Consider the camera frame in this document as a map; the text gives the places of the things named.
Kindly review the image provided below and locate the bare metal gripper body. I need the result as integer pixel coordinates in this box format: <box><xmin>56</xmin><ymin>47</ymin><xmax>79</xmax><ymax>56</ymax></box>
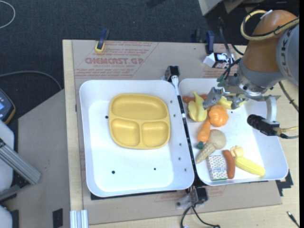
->
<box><xmin>222</xmin><ymin>75</ymin><xmax>269</xmax><ymax>102</ymax></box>

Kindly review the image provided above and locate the yellow curved toy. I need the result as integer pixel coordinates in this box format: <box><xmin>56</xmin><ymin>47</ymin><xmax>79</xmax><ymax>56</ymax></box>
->
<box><xmin>218</xmin><ymin>95</ymin><xmax>245</xmax><ymax>111</ymax></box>

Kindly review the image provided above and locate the yellow peeled banana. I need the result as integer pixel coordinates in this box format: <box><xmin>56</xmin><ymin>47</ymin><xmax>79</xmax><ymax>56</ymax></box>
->
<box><xmin>188</xmin><ymin>91</ymin><xmax>208</xmax><ymax>123</ymax></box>

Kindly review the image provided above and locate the orange pumpkin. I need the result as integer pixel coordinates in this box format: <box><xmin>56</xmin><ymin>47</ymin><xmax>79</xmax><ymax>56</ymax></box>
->
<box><xmin>208</xmin><ymin>104</ymin><xmax>230</xmax><ymax>128</ymax></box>

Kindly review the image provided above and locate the small orange carrot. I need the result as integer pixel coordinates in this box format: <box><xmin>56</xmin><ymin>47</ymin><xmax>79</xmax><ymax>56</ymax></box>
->
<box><xmin>182</xmin><ymin>94</ymin><xmax>208</xmax><ymax>104</ymax></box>

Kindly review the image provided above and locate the orange carrot with green top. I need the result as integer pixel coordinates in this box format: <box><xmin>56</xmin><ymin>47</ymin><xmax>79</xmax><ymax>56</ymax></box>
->
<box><xmin>196</xmin><ymin>117</ymin><xmax>212</xmax><ymax>150</ymax></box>

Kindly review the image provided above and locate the white and black small box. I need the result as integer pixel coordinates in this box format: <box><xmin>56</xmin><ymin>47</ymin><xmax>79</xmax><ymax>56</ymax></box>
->
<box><xmin>202</xmin><ymin>52</ymin><xmax>236</xmax><ymax>69</ymax></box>

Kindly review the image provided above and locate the thin black and white rod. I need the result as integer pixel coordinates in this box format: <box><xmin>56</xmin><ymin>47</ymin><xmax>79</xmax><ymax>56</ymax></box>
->
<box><xmin>171</xmin><ymin>75</ymin><xmax>198</xmax><ymax>188</ymax></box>

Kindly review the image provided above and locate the white plastic tray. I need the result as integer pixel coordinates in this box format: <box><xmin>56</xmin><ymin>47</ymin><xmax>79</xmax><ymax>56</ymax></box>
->
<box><xmin>178</xmin><ymin>78</ymin><xmax>289</xmax><ymax>187</ymax></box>
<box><xmin>79</xmin><ymin>79</ymin><xmax>195</xmax><ymax>198</ymax></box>

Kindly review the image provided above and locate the beige ice cream cone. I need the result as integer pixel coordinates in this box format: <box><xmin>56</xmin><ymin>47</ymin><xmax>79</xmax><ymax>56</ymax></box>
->
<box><xmin>195</xmin><ymin>129</ymin><xmax>227</xmax><ymax>164</ymax></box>

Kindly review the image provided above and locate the pale yellow lumpy toy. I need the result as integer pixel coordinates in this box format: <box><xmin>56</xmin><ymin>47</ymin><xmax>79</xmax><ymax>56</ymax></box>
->
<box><xmin>229</xmin><ymin>145</ymin><xmax>245</xmax><ymax>158</ymax></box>

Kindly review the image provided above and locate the orange sausage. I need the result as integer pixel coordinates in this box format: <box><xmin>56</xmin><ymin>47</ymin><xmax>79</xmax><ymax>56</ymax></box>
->
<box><xmin>222</xmin><ymin>149</ymin><xmax>236</xmax><ymax>180</ymax></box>

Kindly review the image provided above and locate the yellow corn cob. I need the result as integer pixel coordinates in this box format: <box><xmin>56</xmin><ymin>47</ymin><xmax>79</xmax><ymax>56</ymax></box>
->
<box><xmin>234</xmin><ymin>156</ymin><xmax>266</xmax><ymax>177</ymax></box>

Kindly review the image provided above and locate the patterned small carton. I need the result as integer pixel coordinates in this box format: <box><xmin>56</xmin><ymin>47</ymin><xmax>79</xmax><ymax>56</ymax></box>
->
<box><xmin>206</xmin><ymin>154</ymin><xmax>228</xmax><ymax>181</ymax></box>

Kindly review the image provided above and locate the brown cardboard board, red print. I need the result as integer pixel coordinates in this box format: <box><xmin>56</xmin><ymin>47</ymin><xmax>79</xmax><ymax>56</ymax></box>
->
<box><xmin>71</xmin><ymin>39</ymin><xmax>284</xmax><ymax>225</ymax></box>

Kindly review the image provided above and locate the yellow divided plate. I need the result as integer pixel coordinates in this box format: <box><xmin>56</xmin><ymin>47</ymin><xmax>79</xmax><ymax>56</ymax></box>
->
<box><xmin>108</xmin><ymin>93</ymin><xmax>171</xmax><ymax>150</ymax></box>

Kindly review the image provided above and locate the black cylinder on white bracket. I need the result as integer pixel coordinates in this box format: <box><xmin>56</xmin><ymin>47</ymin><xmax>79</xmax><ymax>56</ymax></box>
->
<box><xmin>247</xmin><ymin>95</ymin><xmax>281</xmax><ymax>136</ymax></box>

